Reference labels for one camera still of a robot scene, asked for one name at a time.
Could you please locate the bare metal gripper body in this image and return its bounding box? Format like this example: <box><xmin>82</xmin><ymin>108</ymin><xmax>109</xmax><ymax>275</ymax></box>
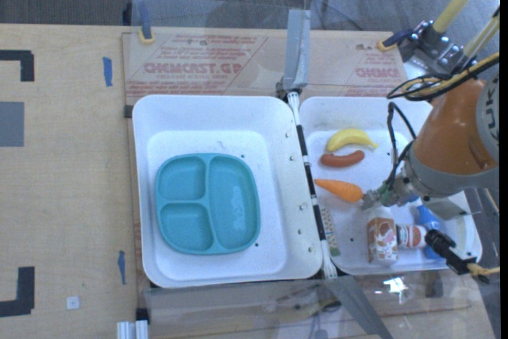
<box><xmin>379</xmin><ymin>175</ymin><xmax>421</xmax><ymax>208</ymax></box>

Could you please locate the yellow banana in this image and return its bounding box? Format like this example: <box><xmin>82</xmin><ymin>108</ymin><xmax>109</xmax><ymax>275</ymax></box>
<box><xmin>325</xmin><ymin>128</ymin><xmax>379</xmax><ymax>153</ymax></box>

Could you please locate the white patterned packet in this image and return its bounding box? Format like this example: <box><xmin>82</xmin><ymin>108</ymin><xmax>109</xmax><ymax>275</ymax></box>
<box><xmin>320</xmin><ymin>206</ymin><xmax>342</xmax><ymax>257</ymax></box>

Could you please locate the thin black and white rod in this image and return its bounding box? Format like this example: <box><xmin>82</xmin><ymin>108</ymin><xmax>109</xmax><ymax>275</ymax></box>
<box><xmin>286</xmin><ymin>91</ymin><xmax>339</xmax><ymax>280</ymax></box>

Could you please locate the red and white can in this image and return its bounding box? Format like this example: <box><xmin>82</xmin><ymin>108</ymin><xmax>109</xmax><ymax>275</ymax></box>
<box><xmin>395</xmin><ymin>223</ymin><xmax>429</xmax><ymax>250</ymax></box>

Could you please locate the teal divided plate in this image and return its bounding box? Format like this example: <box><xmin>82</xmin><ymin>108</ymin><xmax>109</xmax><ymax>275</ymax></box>
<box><xmin>154</xmin><ymin>152</ymin><xmax>262</xmax><ymax>256</ymax></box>

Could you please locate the blue bottle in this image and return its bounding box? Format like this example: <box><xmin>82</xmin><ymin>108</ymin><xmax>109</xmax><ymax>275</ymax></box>
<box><xmin>414</xmin><ymin>204</ymin><xmax>444</xmax><ymax>260</ymax></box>

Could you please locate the black cylinder on white bracket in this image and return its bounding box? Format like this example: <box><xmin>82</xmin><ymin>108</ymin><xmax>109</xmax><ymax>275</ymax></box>
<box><xmin>423</xmin><ymin>210</ymin><xmax>479</xmax><ymax>276</ymax></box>

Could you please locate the brown sausage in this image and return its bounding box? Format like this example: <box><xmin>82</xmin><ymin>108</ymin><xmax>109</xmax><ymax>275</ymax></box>
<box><xmin>319</xmin><ymin>149</ymin><xmax>366</xmax><ymax>168</ymax></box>

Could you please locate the white plastic tray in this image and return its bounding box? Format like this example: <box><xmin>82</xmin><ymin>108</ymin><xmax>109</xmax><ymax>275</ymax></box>
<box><xmin>131</xmin><ymin>94</ymin><xmax>324</xmax><ymax>289</ymax></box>
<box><xmin>298</xmin><ymin>95</ymin><xmax>483</xmax><ymax>276</ymax></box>

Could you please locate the brown and white carton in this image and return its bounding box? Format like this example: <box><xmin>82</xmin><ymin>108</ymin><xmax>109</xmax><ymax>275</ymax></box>
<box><xmin>366</xmin><ymin>206</ymin><xmax>399</xmax><ymax>265</ymax></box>

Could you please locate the brown cardboard board red print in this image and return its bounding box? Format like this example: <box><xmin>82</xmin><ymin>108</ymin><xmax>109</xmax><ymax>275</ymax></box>
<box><xmin>121</xmin><ymin>29</ymin><xmax>479</xmax><ymax>317</ymax></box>

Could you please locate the orange carrot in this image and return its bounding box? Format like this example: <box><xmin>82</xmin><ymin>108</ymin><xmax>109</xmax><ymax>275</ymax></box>
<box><xmin>314</xmin><ymin>178</ymin><xmax>365</xmax><ymax>204</ymax></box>

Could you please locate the black block with thin wires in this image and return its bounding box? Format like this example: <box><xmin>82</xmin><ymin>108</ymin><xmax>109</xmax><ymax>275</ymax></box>
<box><xmin>275</xmin><ymin>77</ymin><xmax>309</xmax><ymax>99</ymax></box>

